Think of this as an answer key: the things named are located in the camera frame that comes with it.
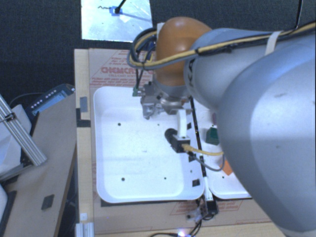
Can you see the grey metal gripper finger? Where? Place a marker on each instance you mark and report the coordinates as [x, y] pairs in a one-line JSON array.
[[148, 111], [159, 108]]

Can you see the green carton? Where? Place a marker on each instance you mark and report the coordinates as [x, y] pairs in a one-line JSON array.
[[212, 136]]

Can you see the brown cardboard board red print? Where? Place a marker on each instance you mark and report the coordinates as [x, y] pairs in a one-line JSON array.
[[118, 68]]

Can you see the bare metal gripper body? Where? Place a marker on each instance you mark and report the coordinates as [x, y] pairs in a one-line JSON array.
[[153, 95]]

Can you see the thin black and white rod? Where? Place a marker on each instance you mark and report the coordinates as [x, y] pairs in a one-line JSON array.
[[199, 137]]

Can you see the orange packet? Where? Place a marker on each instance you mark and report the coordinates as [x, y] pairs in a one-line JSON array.
[[228, 169]]

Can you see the white plastic tray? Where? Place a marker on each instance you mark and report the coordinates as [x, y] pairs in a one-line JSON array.
[[138, 157], [227, 186]]

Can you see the black cylinder on white bracket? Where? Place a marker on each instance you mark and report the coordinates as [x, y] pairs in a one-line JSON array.
[[178, 139]]

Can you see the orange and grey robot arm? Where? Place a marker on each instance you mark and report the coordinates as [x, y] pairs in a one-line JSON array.
[[259, 112]]

